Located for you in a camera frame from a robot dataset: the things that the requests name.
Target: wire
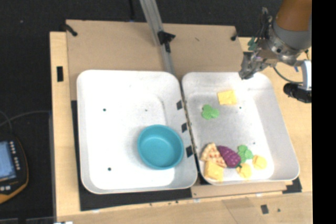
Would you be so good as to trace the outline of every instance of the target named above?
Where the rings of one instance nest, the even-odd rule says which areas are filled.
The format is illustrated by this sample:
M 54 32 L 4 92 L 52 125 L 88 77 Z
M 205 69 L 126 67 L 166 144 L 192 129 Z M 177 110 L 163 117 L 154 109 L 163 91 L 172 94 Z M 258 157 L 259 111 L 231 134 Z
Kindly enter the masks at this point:
M 286 81 L 288 81 L 288 82 L 290 82 L 290 83 L 294 83 L 294 84 L 302 84 L 303 82 L 296 82 L 296 81 L 292 81 L 292 80 L 290 80 L 290 79 L 287 79 L 287 78 L 285 78 L 279 71 L 278 71 L 278 69 L 276 69 L 275 67 L 273 67 L 273 69 L 274 69 L 274 71 L 281 77 L 281 78 L 283 78 L 284 80 L 286 80 Z
M 30 111 L 30 112 L 22 113 L 22 114 L 14 116 L 12 118 L 8 118 L 2 111 L 0 111 L 0 112 L 7 119 L 5 122 L 0 123 L 0 127 L 2 127 L 3 125 L 5 125 L 5 124 L 8 123 L 10 125 L 10 129 L 11 130 L 12 130 L 12 123 L 11 123 L 11 121 L 13 121 L 13 120 L 15 120 L 17 118 L 21 118 L 21 117 L 24 117 L 24 116 L 27 116 L 27 115 L 31 115 L 31 114 L 39 114 L 39 113 L 48 113 L 48 114 L 50 114 L 50 110 L 36 110 L 36 111 Z

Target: black bracket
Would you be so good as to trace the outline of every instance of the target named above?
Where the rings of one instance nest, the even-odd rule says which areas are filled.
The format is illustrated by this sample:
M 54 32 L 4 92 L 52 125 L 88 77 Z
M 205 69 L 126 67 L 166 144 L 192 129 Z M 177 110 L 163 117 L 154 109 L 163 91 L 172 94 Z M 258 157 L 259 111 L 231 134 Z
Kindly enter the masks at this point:
M 157 36 L 159 37 L 160 44 L 161 45 L 164 44 L 166 52 L 171 52 L 169 42 L 172 41 L 176 36 L 173 34 L 166 33 L 164 31 L 159 31 Z

